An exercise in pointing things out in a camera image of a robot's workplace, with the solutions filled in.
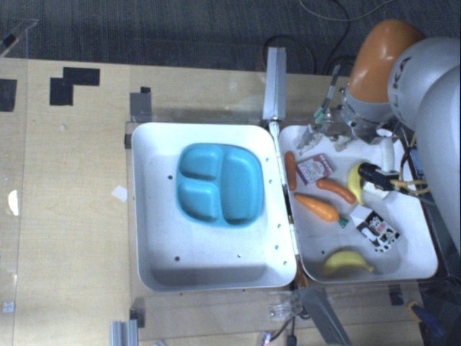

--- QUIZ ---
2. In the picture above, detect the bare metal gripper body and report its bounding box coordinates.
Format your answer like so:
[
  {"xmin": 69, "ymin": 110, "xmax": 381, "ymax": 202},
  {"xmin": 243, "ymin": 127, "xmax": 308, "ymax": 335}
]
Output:
[{"xmin": 321, "ymin": 105, "xmax": 383, "ymax": 143}]

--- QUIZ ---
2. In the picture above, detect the pink and white carton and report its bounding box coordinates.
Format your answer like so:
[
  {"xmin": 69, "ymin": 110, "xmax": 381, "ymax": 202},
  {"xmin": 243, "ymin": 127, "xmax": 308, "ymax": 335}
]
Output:
[{"xmin": 295, "ymin": 154, "xmax": 334, "ymax": 187}]

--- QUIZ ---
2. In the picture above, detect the red-orange toy sausage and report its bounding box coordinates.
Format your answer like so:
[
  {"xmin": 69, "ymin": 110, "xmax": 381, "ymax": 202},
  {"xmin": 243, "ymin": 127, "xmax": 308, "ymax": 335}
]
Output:
[
  {"xmin": 284, "ymin": 151, "xmax": 298, "ymax": 192},
  {"xmin": 315, "ymin": 178, "xmax": 357, "ymax": 205}
]

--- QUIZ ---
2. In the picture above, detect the yellow banana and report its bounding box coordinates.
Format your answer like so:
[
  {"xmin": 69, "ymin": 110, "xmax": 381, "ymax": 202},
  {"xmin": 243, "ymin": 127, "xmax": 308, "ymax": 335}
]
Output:
[
  {"xmin": 346, "ymin": 161, "xmax": 367, "ymax": 207},
  {"xmin": 322, "ymin": 250, "xmax": 375, "ymax": 275}
]

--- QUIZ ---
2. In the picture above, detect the orange toy carrot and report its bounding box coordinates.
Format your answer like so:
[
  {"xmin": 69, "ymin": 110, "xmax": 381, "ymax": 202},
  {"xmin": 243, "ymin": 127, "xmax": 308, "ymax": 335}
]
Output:
[{"xmin": 293, "ymin": 192, "xmax": 350, "ymax": 229}]

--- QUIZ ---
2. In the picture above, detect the blue divided plate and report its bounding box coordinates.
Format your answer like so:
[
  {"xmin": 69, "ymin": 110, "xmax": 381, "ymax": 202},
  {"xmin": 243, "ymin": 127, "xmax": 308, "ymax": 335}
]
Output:
[{"xmin": 175, "ymin": 142, "xmax": 264, "ymax": 229}]

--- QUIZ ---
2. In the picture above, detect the black and white cow-print carton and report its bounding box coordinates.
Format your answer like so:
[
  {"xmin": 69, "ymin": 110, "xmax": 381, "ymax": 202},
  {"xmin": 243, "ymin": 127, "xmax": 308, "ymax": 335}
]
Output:
[{"xmin": 349, "ymin": 205, "xmax": 402, "ymax": 254}]

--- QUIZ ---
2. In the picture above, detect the white plastic tray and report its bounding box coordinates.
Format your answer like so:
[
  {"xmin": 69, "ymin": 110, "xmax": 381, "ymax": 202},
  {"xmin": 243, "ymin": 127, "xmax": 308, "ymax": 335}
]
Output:
[
  {"xmin": 279, "ymin": 124, "xmax": 439, "ymax": 285},
  {"xmin": 131, "ymin": 122, "xmax": 298, "ymax": 293}
]

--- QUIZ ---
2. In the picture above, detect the black cylinder on white bracket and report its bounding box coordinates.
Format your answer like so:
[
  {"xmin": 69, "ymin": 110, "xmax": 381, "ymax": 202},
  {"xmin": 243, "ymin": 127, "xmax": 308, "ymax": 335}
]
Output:
[{"xmin": 358, "ymin": 129, "xmax": 401, "ymax": 195}]

